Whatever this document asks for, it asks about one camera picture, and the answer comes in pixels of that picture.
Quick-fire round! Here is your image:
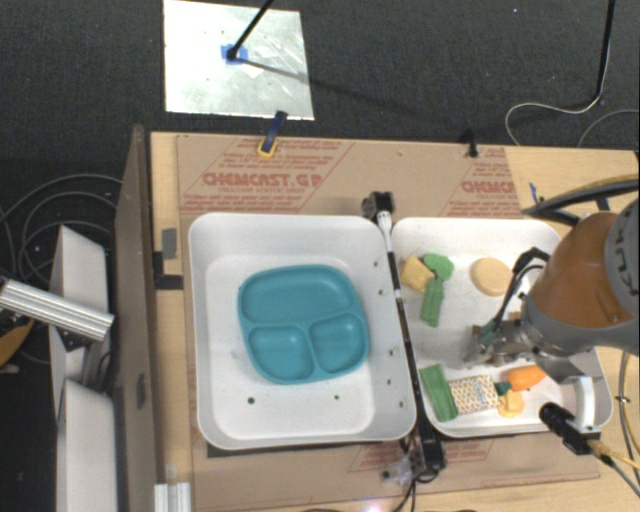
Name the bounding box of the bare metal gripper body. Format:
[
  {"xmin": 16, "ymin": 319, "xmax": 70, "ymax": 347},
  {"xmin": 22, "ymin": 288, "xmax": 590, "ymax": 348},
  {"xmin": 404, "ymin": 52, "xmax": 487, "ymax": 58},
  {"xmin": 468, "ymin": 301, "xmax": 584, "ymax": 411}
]
[{"xmin": 487, "ymin": 319, "xmax": 545, "ymax": 367}]

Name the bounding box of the white plastic tray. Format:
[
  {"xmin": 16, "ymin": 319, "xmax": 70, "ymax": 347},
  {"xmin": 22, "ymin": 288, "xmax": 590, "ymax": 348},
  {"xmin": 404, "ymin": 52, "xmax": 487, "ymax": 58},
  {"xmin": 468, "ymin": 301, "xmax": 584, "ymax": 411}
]
[
  {"xmin": 391, "ymin": 216, "xmax": 614, "ymax": 439},
  {"xmin": 187, "ymin": 212, "xmax": 419, "ymax": 450}
]

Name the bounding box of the orange toy carrot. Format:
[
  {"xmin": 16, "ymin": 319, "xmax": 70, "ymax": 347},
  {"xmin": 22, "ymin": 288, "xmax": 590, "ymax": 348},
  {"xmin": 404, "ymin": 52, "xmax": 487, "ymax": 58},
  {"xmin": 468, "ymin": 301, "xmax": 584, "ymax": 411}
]
[{"xmin": 494, "ymin": 364, "xmax": 549, "ymax": 396}]

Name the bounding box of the white orange patterned carton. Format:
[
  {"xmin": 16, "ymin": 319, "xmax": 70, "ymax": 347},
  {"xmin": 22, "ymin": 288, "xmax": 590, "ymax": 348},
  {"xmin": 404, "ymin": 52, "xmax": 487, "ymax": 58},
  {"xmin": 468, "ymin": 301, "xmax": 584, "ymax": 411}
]
[{"xmin": 447, "ymin": 374, "xmax": 501, "ymax": 416}]

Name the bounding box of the green packet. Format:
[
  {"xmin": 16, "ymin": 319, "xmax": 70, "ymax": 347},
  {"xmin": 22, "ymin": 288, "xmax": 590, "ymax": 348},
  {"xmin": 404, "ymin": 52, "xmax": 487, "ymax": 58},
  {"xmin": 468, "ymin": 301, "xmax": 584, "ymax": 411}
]
[{"xmin": 418, "ymin": 363, "xmax": 460, "ymax": 423}]

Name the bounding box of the green toy pickle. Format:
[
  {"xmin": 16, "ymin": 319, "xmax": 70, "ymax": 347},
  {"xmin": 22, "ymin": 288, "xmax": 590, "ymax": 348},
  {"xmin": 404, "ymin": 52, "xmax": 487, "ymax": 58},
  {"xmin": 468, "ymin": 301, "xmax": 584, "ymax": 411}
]
[{"xmin": 419, "ymin": 277, "xmax": 446, "ymax": 329}]

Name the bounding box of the beige round biscuit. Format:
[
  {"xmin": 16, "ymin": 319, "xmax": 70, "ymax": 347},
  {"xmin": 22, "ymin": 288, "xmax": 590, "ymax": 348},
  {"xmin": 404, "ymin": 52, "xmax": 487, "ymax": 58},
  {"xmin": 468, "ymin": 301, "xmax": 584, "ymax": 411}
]
[{"xmin": 469, "ymin": 256, "xmax": 515, "ymax": 297}]

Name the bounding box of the yellow toy food piece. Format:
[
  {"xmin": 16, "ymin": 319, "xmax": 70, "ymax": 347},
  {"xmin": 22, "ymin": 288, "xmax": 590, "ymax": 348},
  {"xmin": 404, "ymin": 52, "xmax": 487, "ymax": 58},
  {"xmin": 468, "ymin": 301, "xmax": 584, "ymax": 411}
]
[{"xmin": 497, "ymin": 389, "xmax": 525, "ymax": 420}]

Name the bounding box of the thin black and white rod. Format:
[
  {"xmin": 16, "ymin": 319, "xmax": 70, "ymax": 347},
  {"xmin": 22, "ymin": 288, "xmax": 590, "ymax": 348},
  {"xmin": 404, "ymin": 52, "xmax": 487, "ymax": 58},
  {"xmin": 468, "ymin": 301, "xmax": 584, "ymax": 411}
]
[{"xmin": 377, "ymin": 210, "xmax": 427, "ymax": 441}]

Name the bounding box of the yellow toy cheese wedge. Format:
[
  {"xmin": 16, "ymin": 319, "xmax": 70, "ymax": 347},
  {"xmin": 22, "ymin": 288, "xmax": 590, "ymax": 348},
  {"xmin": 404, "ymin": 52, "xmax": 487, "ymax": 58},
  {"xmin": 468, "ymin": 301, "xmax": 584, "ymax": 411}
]
[{"xmin": 399, "ymin": 255, "xmax": 435, "ymax": 294}]

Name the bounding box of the brown cardboard board red print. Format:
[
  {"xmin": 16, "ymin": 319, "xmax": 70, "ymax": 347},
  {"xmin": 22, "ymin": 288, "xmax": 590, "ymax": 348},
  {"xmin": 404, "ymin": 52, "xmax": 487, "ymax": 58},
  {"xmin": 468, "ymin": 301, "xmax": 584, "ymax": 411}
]
[{"xmin": 175, "ymin": 133, "xmax": 601, "ymax": 491}]

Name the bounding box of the blue divided plate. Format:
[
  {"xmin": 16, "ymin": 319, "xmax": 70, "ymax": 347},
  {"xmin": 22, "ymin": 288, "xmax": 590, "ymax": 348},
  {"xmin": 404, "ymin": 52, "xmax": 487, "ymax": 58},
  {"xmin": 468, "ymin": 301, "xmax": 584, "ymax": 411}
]
[{"xmin": 237, "ymin": 263, "xmax": 370, "ymax": 385}]

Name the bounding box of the black cylinder on white bracket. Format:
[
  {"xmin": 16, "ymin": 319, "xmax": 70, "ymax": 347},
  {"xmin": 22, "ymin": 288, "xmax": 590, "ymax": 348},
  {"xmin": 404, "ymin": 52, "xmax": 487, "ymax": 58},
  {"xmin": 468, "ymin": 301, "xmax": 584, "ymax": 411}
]
[{"xmin": 538, "ymin": 375, "xmax": 609, "ymax": 456}]

